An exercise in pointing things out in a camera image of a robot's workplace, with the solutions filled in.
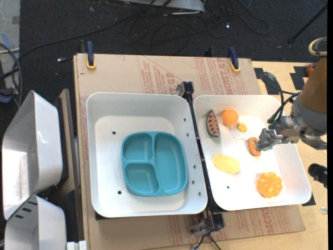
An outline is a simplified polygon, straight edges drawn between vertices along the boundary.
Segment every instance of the black cable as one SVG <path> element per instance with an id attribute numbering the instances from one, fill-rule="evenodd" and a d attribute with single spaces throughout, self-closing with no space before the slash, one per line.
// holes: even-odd
<path id="1" fill-rule="evenodd" d="M 272 89 L 276 90 L 276 91 L 279 91 L 279 92 L 283 92 L 284 94 L 296 94 L 296 93 L 293 93 L 293 92 L 288 92 L 288 91 L 284 91 L 284 90 L 279 90 L 278 88 L 270 85 L 269 83 L 265 82 L 264 79 L 261 79 L 266 85 L 268 85 L 269 87 L 271 87 Z"/>
<path id="2" fill-rule="evenodd" d="M 206 9 L 206 14 L 209 11 L 211 14 L 213 14 L 213 15 L 216 16 L 216 15 L 220 15 L 223 12 L 222 5 L 218 5 L 218 4 L 215 4 L 215 3 L 213 5 L 209 5 L 209 3 L 212 3 L 212 1 L 211 0 L 207 0 L 207 2 L 204 5 L 204 7 Z"/>
<path id="3" fill-rule="evenodd" d="M 283 92 L 282 92 L 282 88 L 277 80 L 277 78 L 271 74 L 270 72 L 265 72 L 265 75 L 267 75 L 271 80 L 273 80 L 275 82 L 275 84 L 277 85 L 277 90 L 279 91 L 279 94 L 280 94 L 280 99 L 281 99 L 281 104 L 285 105 L 285 101 L 284 101 L 284 96 L 283 96 Z M 273 116 L 276 116 L 277 114 L 279 114 L 277 116 L 277 118 L 275 120 L 272 121 L 273 122 L 278 122 L 282 116 L 282 113 L 283 113 L 283 107 L 279 110 L 277 110 L 277 112 L 273 115 Z"/>
<path id="4" fill-rule="evenodd" d="M 154 2 L 155 2 L 155 0 L 152 0 L 148 6 L 146 6 L 144 9 L 142 9 L 142 12 L 147 11 L 153 5 Z"/>
<path id="5" fill-rule="evenodd" d="M 139 16 L 136 16 L 136 17 L 134 18 L 134 21 L 133 21 L 133 23 L 132 23 L 131 25 L 128 25 L 129 21 L 126 23 L 125 26 L 126 26 L 126 27 L 130 27 L 130 34 L 128 35 L 125 29 L 124 29 L 124 34 L 125 34 L 125 36 L 130 40 L 132 46 L 133 46 L 133 47 L 134 47 L 134 48 L 135 48 L 140 54 L 144 55 L 144 53 L 141 52 L 141 51 L 136 47 L 136 45 L 135 45 L 135 43 L 138 44 L 139 41 L 134 41 L 134 40 L 132 39 L 133 28 L 134 28 L 135 24 L 140 20 L 138 17 L 139 17 Z"/>
<path id="6" fill-rule="evenodd" d="M 157 28 L 156 30 L 155 30 L 155 32 L 153 33 L 153 36 L 151 37 L 151 41 L 153 41 L 153 39 L 155 38 L 155 36 L 156 36 L 156 33 L 159 31 L 159 30 L 161 30 L 162 28 L 165 28 L 165 27 L 167 27 L 167 26 L 176 26 L 176 27 L 179 27 L 179 28 L 181 28 L 181 29 L 183 29 L 184 31 L 185 31 L 185 35 L 187 36 L 187 40 L 186 40 L 186 43 L 180 48 L 180 49 L 178 49 L 177 51 L 175 51 L 175 52 L 173 52 L 171 55 L 176 55 L 176 54 L 178 54 L 179 52 L 181 52 L 182 50 L 184 50 L 185 48 L 186 48 L 186 46 L 188 45 L 188 42 L 189 42 L 189 34 L 187 33 L 187 31 L 186 31 L 186 29 L 185 28 L 183 28 L 182 26 L 180 26 L 180 25 L 177 25 L 177 24 L 165 24 L 164 26 L 160 26 L 159 28 Z"/>
<path id="7" fill-rule="evenodd" d="M 290 97 L 288 97 L 282 104 L 281 104 L 281 106 L 277 109 L 277 111 L 276 112 L 282 112 L 283 111 L 283 108 L 284 108 L 284 106 L 289 102 L 289 101 L 291 101 L 294 97 L 296 97 L 296 96 L 298 96 L 300 94 L 300 92 L 298 92 L 298 93 L 294 93 L 294 94 L 292 94 Z"/>
<path id="8" fill-rule="evenodd" d="M 15 80 L 15 75 L 14 75 L 14 69 L 12 70 L 12 80 L 13 80 L 13 83 L 17 89 L 17 92 L 18 92 L 18 101 L 17 101 L 17 105 L 18 107 L 21 106 L 21 103 L 22 103 L 22 96 L 23 96 L 23 85 L 22 85 L 22 71 L 21 71 L 21 66 L 20 66 L 20 63 L 19 63 L 19 60 L 18 58 L 16 57 L 16 55 L 10 50 L 9 47 L 7 47 L 5 44 L 1 43 L 0 42 L 0 46 L 2 46 L 4 49 L 6 49 L 10 55 L 12 56 L 13 60 L 14 60 L 14 66 L 17 66 L 17 69 L 18 69 L 18 72 L 19 72 L 19 84 L 16 83 L 16 80 Z"/>
<path id="9" fill-rule="evenodd" d="M 159 14 L 155 14 L 155 15 L 142 15 L 142 17 L 156 17 L 156 16 L 161 16 Z M 167 15 L 167 16 L 174 16 L 174 17 L 178 17 L 181 19 L 180 16 L 178 15 Z M 141 45 L 141 46 L 158 46 L 158 45 L 161 45 L 163 43 L 166 43 L 166 42 L 169 42 L 170 40 L 175 40 L 175 39 L 180 39 L 184 36 L 190 36 L 190 35 L 194 35 L 194 34 L 197 34 L 197 33 L 200 33 L 200 32 L 203 32 L 203 31 L 209 31 L 209 29 L 211 29 L 212 27 L 214 27 L 216 25 L 216 23 L 210 25 L 210 26 L 207 26 L 207 22 L 204 20 L 204 23 L 205 23 L 205 28 L 203 29 L 196 29 L 194 32 L 187 32 L 186 34 L 184 35 L 178 35 L 178 36 L 175 36 L 173 38 L 169 38 L 169 39 L 165 39 L 165 40 L 162 40 L 162 41 L 159 41 L 159 42 L 156 42 L 154 44 L 151 44 L 151 43 L 141 43 L 139 41 L 135 41 L 132 37 L 131 37 L 131 34 L 133 33 L 133 29 L 134 29 L 134 26 L 135 26 L 135 23 L 138 22 L 138 19 L 133 23 L 133 25 L 131 25 L 131 32 L 130 32 L 130 35 L 128 35 L 127 33 L 125 34 L 126 37 L 133 43 L 133 44 L 138 44 L 138 45 Z M 209 34 L 215 38 L 221 38 L 221 37 L 224 37 L 225 34 L 223 34 L 222 36 L 217 36 L 217 35 L 214 35 L 212 34 L 211 32 L 209 32 Z"/>
<path id="10" fill-rule="evenodd" d="M 6 73 L 0 75 L 0 80 L 5 79 L 5 78 L 7 78 L 8 76 L 11 76 L 11 71 L 10 71 L 10 72 L 6 72 Z"/>
<path id="11" fill-rule="evenodd" d="M 181 20 L 184 24 L 186 24 L 189 28 L 191 29 L 194 29 L 194 30 L 197 30 L 197 31 L 202 31 L 204 29 L 207 28 L 207 21 L 204 19 L 203 16 L 201 15 L 198 15 L 198 14 L 189 14 L 189 15 L 186 15 L 186 18 L 189 18 L 189 17 L 195 17 L 195 18 L 199 18 L 203 23 L 204 23 L 204 28 L 197 28 L 197 27 L 194 27 L 193 25 L 191 25 L 189 22 L 187 22 L 182 16 L 179 16 L 179 15 L 168 15 L 168 16 L 172 16 L 172 17 L 176 17 L 178 18 L 179 20 Z"/>
<path id="12" fill-rule="evenodd" d="M 229 32 L 229 20 L 231 20 L 234 16 L 238 16 L 239 14 L 241 14 L 242 12 L 244 12 L 245 10 L 247 10 L 250 7 L 250 5 L 251 5 L 251 1 L 252 0 L 249 0 L 248 5 L 245 5 L 241 0 L 238 0 L 243 5 L 244 9 L 241 10 L 241 11 L 237 11 L 237 12 L 234 9 L 233 3 L 230 0 L 228 0 L 228 1 L 230 3 L 231 9 L 225 9 L 224 10 L 223 6 L 220 5 L 220 7 L 218 7 L 218 8 L 220 9 L 221 13 L 220 14 L 213 14 L 213 17 L 211 17 L 209 19 L 209 21 L 212 21 L 215 24 L 221 23 L 222 20 L 226 21 L 225 26 L 224 26 L 226 28 L 226 32 L 224 34 L 222 34 L 222 35 L 215 35 L 215 34 L 213 34 L 210 31 L 211 28 L 216 27 L 215 25 L 211 25 L 211 26 L 208 27 L 208 33 L 211 36 L 213 36 L 214 38 L 218 39 L 218 38 L 223 38 L 223 37 L 227 36 L 228 32 Z"/>
<path id="13" fill-rule="evenodd" d="M 21 103 L 22 103 L 22 97 L 23 97 L 23 93 L 22 93 L 22 91 L 23 91 L 23 89 L 22 89 L 22 84 L 20 84 L 20 87 L 17 85 L 17 83 L 16 83 L 16 81 L 15 81 L 15 77 L 14 77 L 14 75 L 15 75 L 15 72 L 16 72 L 16 71 L 19 71 L 20 82 L 22 83 L 21 67 L 20 67 L 19 62 L 18 62 L 22 57 L 26 56 L 28 53 L 30 53 L 30 52 L 32 52 L 32 51 L 38 49 L 38 48 L 41 48 L 41 47 L 43 47 L 43 46 L 47 46 L 47 45 L 51 45 L 51 44 L 55 44 L 55 43 L 66 42 L 66 41 L 70 41 L 70 40 L 75 40 L 75 39 L 78 39 L 78 38 L 81 38 L 81 37 L 89 36 L 89 35 L 92 35 L 92 34 L 95 34 L 95 33 L 101 32 L 101 31 L 105 31 L 105 30 L 107 30 L 107 29 L 109 29 L 109 28 L 111 28 L 111 27 L 113 27 L 113 26 L 116 26 L 116 25 L 122 23 L 123 21 L 128 20 L 128 19 L 131 19 L 131 18 L 133 18 L 133 17 L 135 17 L 135 16 L 137 16 L 137 14 L 135 14 L 135 15 L 131 15 L 131 16 L 128 16 L 128 17 L 125 17 L 125 18 L 123 18 L 123 19 L 120 19 L 120 20 L 117 21 L 116 23 L 112 23 L 112 24 L 110 24 L 110 25 L 108 25 L 108 26 L 105 26 L 105 27 L 103 27 L 103 28 L 101 28 L 101 29 L 97 29 L 97 30 L 94 30 L 94 31 L 91 31 L 91 32 L 87 32 L 87 33 L 79 34 L 79 35 L 76 35 L 76 36 L 73 36 L 73 37 L 67 37 L 67 38 L 64 38 L 64 39 L 59 39 L 59 40 L 54 40 L 54 41 L 50 41 L 50 42 L 47 42 L 47 43 L 39 44 L 39 45 L 37 45 L 37 46 L 35 46 L 35 47 L 33 47 L 33 48 L 27 50 L 26 52 L 24 52 L 23 54 L 21 54 L 18 58 L 16 58 L 16 56 L 13 55 L 12 51 L 11 51 L 8 47 L 6 47 L 5 45 L 2 44 L 3 47 L 4 47 L 6 50 L 8 50 L 8 52 L 9 52 L 9 53 L 13 56 L 13 58 L 15 59 L 15 60 L 14 60 L 15 62 L 14 62 L 14 65 L 13 65 L 13 67 L 12 67 L 12 70 L 11 70 L 10 74 L 12 75 L 12 78 L 13 78 L 13 82 L 14 82 L 15 87 L 16 87 L 16 88 L 18 89 L 18 91 L 19 91 L 19 101 L 18 101 L 18 105 L 20 106 Z M 2 75 L 1 78 L 3 78 L 3 77 L 4 77 L 4 78 L 7 77 L 7 76 L 9 75 L 8 73 L 5 73 L 5 74 L 4 74 L 5 76 Z"/>
<path id="14" fill-rule="evenodd" d="M 229 20 L 232 17 L 234 17 L 235 15 L 237 15 L 238 13 L 240 13 L 240 12 L 235 12 L 234 6 L 230 0 L 228 0 L 228 2 L 231 6 L 231 9 L 228 9 L 227 5 L 224 3 L 224 0 L 220 0 L 220 2 L 222 3 L 222 5 L 221 4 L 213 5 L 214 7 L 216 7 L 219 10 L 219 13 L 214 12 L 214 10 L 211 9 L 211 7 L 209 6 L 209 2 L 205 3 L 205 8 L 208 9 L 213 14 L 213 17 L 211 17 L 209 19 L 209 21 L 212 21 L 214 23 L 220 23 L 222 19 Z"/>
<path id="15" fill-rule="evenodd" d="M 153 0 L 153 1 L 150 3 L 150 5 L 148 6 L 148 8 L 153 4 L 154 1 L 155 1 L 155 0 Z M 165 7 L 167 6 L 167 4 L 168 4 L 170 1 L 171 1 L 171 0 L 166 1 L 166 2 L 162 5 L 162 7 L 161 7 L 160 9 L 165 8 Z M 245 5 L 245 3 L 243 3 L 241 0 L 239 0 L 239 2 L 240 2 L 240 3 L 243 5 L 243 7 L 244 7 L 244 9 L 241 10 L 240 12 L 234 12 L 233 10 L 229 10 L 229 9 L 227 9 L 227 10 L 223 10 L 223 8 L 221 8 L 221 13 L 220 13 L 219 15 L 218 15 L 218 14 L 217 14 L 217 15 L 214 14 L 214 16 L 213 16 L 212 18 L 210 18 L 208 21 L 204 20 L 203 17 L 200 16 L 200 18 L 203 19 L 203 23 L 204 23 L 204 25 L 205 25 L 205 28 L 203 28 L 203 29 L 195 28 L 194 26 L 191 26 L 190 24 L 186 23 L 186 22 L 184 21 L 184 19 L 181 18 L 181 19 L 184 21 L 184 23 L 186 23 L 190 28 L 192 28 L 192 29 L 196 29 L 196 31 L 195 31 L 195 32 L 186 32 L 186 34 L 184 34 L 184 35 L 181 35 L 181 36 L 175 36 L 174 38 L 169 38 L 169 39 L 167 39 L 167 40 L 164 40 L 164 41 L 161 41 L 161 42 L 158 42 L 158 43 L 155 43 L 155 44 L 151 44 L 151 43 L 150 43 L 150 46 L 152 46 L 152 45 L 153 45 L 153 46 L 161 45 L 161 44 L 165 43 L 166 41 L 177 40 L 177 39 L 180 39 L 180 38 L 182 38 L 182 37 L 184 37 L 184 36 L 189 37 L 190 35 L 194 35 L 194 34 L 197 34 L 197 33 L 203 32 L 203 31 L 207 31 L 212 37 L 217 38 L 217 39 L 218 39 L 218 38 L 225 37 L 225 36 L 228 34 L 228 32 L 229 32 L 228 22 L 226 22 L 226 25 L 224 26 L 224 27 L 226 28 L 226 32 L 224 32 L 224 33 L 222 33 L 222 34 L 216 35 L 216 34 L 214 34 L 214 33 L 212 32 L 212 29 L 215 28 L 215 27 L 217 27 L 217 25 L 220 24 L 220 23 L 222 22 L 222 20 L 229 20 L 229 19 L 232 18 L 233 16 L 236 16 L 236 15 L 238 15 L 238 14 L 244 12 L 245 10 L 247 10 L 247 9 L 249 8 L 249 6 L 250 6 L 251 0 L 249 0 L 248 5 Z M 125 17 L 125 18 L 123 18 L 123 19 L 120 19 L 119 21 L 117 21 L 117 22 L 115 22 L 115 23 L 112 23 L 112 24 L 110 24 L 110 25 L 108 25 L 108 26 L 106 26 L 106 27 L 104 27 L 104 28 L 101 28 L 101 29 L 97 29 L 97 30 L 94 30 L 94 31 L 91 31 L 91 32 L 87 32 L 87 33 L 79 34 L 79 35 L 77 35 L 77 36 L 73 36 L 73 37 L 70 37 L 70 38 L 68 37 L 68 38 L 64 38 L 64 39 L 60 39 L 60 40 L 54 40 L 54 41 L 51 41 L 51 42 L 47 42 L 47 43 L 43 43 L 43 44 L 37 45 L 37 46 L 35 46 L 35 47 L 29 49 L 28 51 L 26 51 L 26 52 L 23 53 L 22 55 L 20 55 L 19 60 L 20 60 L 22 57 L 24 57 L 25 55 L 27 55 L 28 53 L 30 53 L 30 52 L 32 52 L 33 50 L 38 49 L 38 48 L 40 48 L 40 47 L 47 46 L 47 45 L 51 45 L 51 44 L 55 44 L 55 43 L 61 43 L 61 42 L 69 41 L 69 40 L 75 40 L 75 39 L 78 39 L 78 38 L 81 38 L 81 37 L 84 37 L 84 36 L 89 36 L 89 35 L 92 35 L 92 34 L 95 34 L 95 33 L 98 33 L 98 32 L 104 31 L 104 30 L 107 30 L 107 29 L 109 29 L 109 28 L 112 28 L 112 27 L 114 27 L 114 26 L 116 26 L 116 25 L 118 25 L 118 24 L 120 24 L 120 23 L 122 23 L 122 22 L 124 22 L 124 21 L 127 21 L 127 20 L 128 20 L 128 21 L 131 21 L 131 20 L 133 20 L 133 18 L 135 18 L 135 17 L 137 17 L 137 16 L 141 16 L 142 18 L 143 18 L 143 17 L 146 17 L 146 16 L 143 14 L 143 12 L 145 12 L 145 11 L 146 11 L 146 8 L 144 8 L 144 10 L 141 10 L 141 12 L 140 12 L 139 14 L 133 14 L 133 15 L 130 15 L 130 16 L 128 16 L 128 17 Z M 138 49 L 138 47 L 137 47 L 135 44 L 139 44 L 139 45 L 149 45 L 149 44 L 142 44 L 142 43 L 139 43 L 139 42 L 133 40 L 132 36 L 128 36 L 128 35 L 127 35 L 126 37 L 131 41 L 133 47 L 136 48 L 136 50 L 137 50 L 139 53 L 144 54 L 144 53 L 142 53 L 142 52 Z M 186 41 L 186 43 L 184 44 L 184 46 L 182 47 L 182 49 L 184 49 L 184 48 L 186 47 L 186 45 L 187 45 L 187 43 L 188 43 L 188 40 Z M 14 71 L 15 71 L 15 70 L 16 70 L 16 66 L 13 67 L 12 74 L 14 74 Z"/>
<path id="16" fill-rule="evenodd" d="M 260 18 L 258 18 L 258 17 L 256 17 L 251 11 L 249 11 L 248 9 L 249 9 L 249 7 L 250 7 L 250 4 L 251 4 L 251 1 L 252 0 L 250 0 L 250 2 L 249 2 L 249 5 L 248 6 L 246 6 L 241 0 L 238 0 L 242 5 L 243 5 L 243 7 L 244 7 L 244 10 L 242 10 L 241 12 L 239 12 L 238 14 L 237 14 L 237 16 L 240 18 L 240 20 L 251 30 L 251 31 L 253 31 L 253 32 L 255 32 L 255 33 L 258 33 L 258 34 L 267 34 L 267 33 L 269 33 L 270 31 L 271 31 L 271 25 L 268 23 L 268 22 L 266 22 L 266 21 L 264 21 L 264 20 L 262 20 L 262 19 L 260 19 Z M 264 23 L 265 25 L 267 25 L 268 26 L 268 30 L 267 31 L 264 31 L 264 32 L 261 32 L 261 31 L 256 31 L 256 30 L 254 30 L 253 28 L 251 28 L 242 18 L 241 18 L 241 16 L 240 16 L 240 14 L 241 13 L 243 13 L 243 12 L 248 12 L 253 18 L 255 18 L 256 20 L 258 20 L 258 21 L 260 21 L 260 22 L 262 22 L 262 23 Z"/>
<path id="17" fill-rule="evenodd" d="M 196 247 L 193 248 L 193 250 L 196 250 L 196 249 L 199 248 L 199 246 L 202 244 L 203 239 L 204 239 L 205 237 L 208 237 L 208 238 L 212 241 L 212 243 L 217 247 L 218 250 L 222 250 L 222 249 L 217 245 L 217 243 L 216 243 L 216 241 L 213 239 L 213 237 L 211 236 L 211 232 L 204 234 L 204 235 L 201 237 L 200 242 L 197 244 Z"/>

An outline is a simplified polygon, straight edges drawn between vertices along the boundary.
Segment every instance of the black carpet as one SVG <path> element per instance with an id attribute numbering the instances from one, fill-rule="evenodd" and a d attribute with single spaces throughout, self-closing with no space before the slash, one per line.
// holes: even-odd
<path id="1" fill-rule="evenodd" d="M 318 57 L 309 54 L 308 46 L 327 36 L 327 10 L 291 47 L 288 39 L 326 4 L 207 0 L 205 13 L 163 16 L 180 10 L 101 0 L 21 0 L 23 94 L 35 90 L 53 103 L 68 88 L 74 113 L 72 57 L 80 40 L 92 41 L 96 53 L 203 56 L 212 47 L 213 56 L 226 57 L 232 46 L 239 58 L 315 63 Z M 16 110 L 14 103 L 0 104 L 0 139 Z"/>

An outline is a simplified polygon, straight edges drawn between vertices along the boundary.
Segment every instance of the orange ring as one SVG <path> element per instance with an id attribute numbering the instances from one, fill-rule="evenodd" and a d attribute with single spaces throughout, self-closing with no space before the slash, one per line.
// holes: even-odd
<path id="1" fill-rule="evenodd" d="M 255 142 L 258 142 L 259 140 L 256 137 L 251 137 L 248 140 L 248 147 L 249 147 L 249 152 L 252 156 L 260 156 L 261 155 L 261 151 L 259 151 L 257 149 L 257 147 L 255 146 Z"/>

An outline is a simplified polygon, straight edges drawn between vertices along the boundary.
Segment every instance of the white container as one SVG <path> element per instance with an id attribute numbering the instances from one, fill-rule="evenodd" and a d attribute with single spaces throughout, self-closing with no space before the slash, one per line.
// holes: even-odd
<path id="1" fill-rule="evenodd" d="M 197 214 L 207 205 L 206 185 L 190 108 L 176 95 L 95 93 L 86 102 L 92 203 L 106 218 Z M 188 185 L 170 196 L 144 197 L 125 185 L 121 145 L 130 134 L 161 131 L 181 142 Z"/>
<path id="2" fill-rule="evenodd" d="M 5 219 L 32 194 L 59 183 L 62 166 L 58 110 L 30 91 L 3 138 Z"/>
<path id="3" fill-rule="evenodd" d="M 275 145 L 272 150 L 252 156 L 247 142 L 236 139 L 222 123 L 222 112 L 235 110 L 239 118 L 248 120 L 249 133 L 259 137 L 267 128 L 267 119 L 280 107 L 269 95 L 204 95 L 194 101 L 200 142 L 206 160 L 209 181 L 215 202 L 225 210 L 242 210 L 272 206 L 303 204 L 311 198 L 311 188 L 295 144 Z M 221 136 L 209 136 L 206 117 L 213 110 Z M 237 174 L 218 170 L 213 163 L 215 154 L 224 154 L 240 162 Z M 282 178 L 283 190 L 277 197 L 264 198 L 257 191 L 256 180 L 262 172 L 275 172 Z"/>
<path id="4" fill-rule="evenodd" d="M 36 195 L 6 223 L 5 250 L 64 250 L 66 243 L 62 209 Z"/>

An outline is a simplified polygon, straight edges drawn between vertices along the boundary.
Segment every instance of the toy watermelon slice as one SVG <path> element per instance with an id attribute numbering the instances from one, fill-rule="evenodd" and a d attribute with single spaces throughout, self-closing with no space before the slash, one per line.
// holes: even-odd
<path id="1" fill-rule="evenodd" d="M 211 110 L 209 111 L 207 118 L 206 118 L 206 127 L 208 133 L 213 137 L 220 137 L 220 129 L 219 124 L 217 122 L 216 116 L 214 112 Z"/>

